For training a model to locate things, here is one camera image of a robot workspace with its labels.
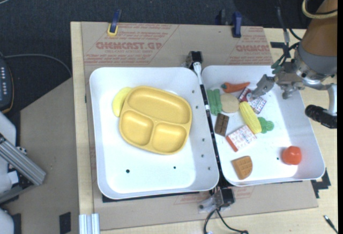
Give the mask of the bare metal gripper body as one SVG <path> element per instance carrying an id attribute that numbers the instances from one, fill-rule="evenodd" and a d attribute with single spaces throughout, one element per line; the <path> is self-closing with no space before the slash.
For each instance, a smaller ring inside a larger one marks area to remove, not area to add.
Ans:
<path id="1" fill-rule="evenodd" d="M 277 66 L 273 70 L 274 81 L 284 90 L 303 89 L 310 87 L 317 90 L 325 90 L 323 81 L 334 74 L 320 73 L 301 61 L 289 61 Z"/>

